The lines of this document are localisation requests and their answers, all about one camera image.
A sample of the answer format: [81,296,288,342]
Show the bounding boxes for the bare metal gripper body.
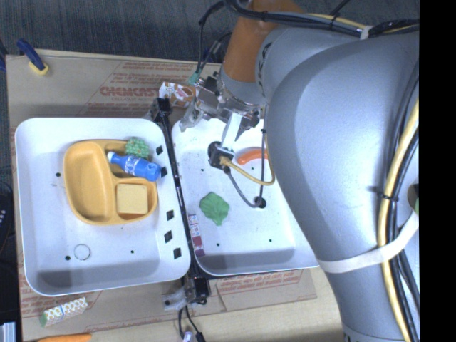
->
[194,75,266,120]

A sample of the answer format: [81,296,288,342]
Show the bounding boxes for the brown cardboard board red print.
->
[5,48,318,342]

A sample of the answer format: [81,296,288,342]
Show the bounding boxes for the orange carrot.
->
[36,332,93,342]

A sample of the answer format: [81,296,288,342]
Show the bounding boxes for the green grapes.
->
[124,136,151,160]

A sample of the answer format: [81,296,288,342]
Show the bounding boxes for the black cylinder on white bracket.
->
[207,113,247,173]

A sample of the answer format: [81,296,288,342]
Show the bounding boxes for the thin black rod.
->
[160,111,201,278]

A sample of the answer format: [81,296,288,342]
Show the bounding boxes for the white plastic tray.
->
[14,117,192,297]
[170,118,321,278]

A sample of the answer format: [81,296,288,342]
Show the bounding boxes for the purple and white small carton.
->
[187,212,207,257]

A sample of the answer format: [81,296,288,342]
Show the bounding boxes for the clear round ring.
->
[73,243,92,261]

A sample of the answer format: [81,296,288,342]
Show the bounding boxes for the orange green dotted white carton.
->
[39,296,89,328]

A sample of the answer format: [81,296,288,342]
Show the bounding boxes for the green lettuce leaf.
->
[199,191,230,227]

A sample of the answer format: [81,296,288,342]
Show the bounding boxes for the orange and white carton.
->
[158,81,198,109]

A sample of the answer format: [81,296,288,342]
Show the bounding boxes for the orange divided plate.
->
[63,139,159,226]

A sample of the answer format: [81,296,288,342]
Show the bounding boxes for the blue plastic bottle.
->
[106,150,162,182]

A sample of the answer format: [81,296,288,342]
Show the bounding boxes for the orange sausage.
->
[236,146,269,166]

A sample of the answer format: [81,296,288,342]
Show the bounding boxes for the black block with thin wires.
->
[155,97,172,121]
[184,276,212,305]

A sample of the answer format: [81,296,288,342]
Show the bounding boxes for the yellow cube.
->
[115,182,149,216]

